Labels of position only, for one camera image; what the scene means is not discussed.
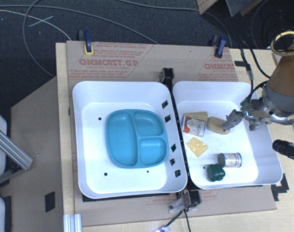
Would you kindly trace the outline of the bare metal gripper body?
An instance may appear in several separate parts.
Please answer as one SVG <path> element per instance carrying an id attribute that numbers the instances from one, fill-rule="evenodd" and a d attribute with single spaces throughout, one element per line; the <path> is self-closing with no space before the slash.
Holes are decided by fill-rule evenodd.
<path id="1" fill-rule="evenodd" d="M 243 112 L 246 114 L 244 118 L 249 122 L 250 131 L 258 129 L 262 124 L 294 124 L 293 112 L 287 112 L 277 107 L 267 98 L 245 99 L 243 101 Z"/>

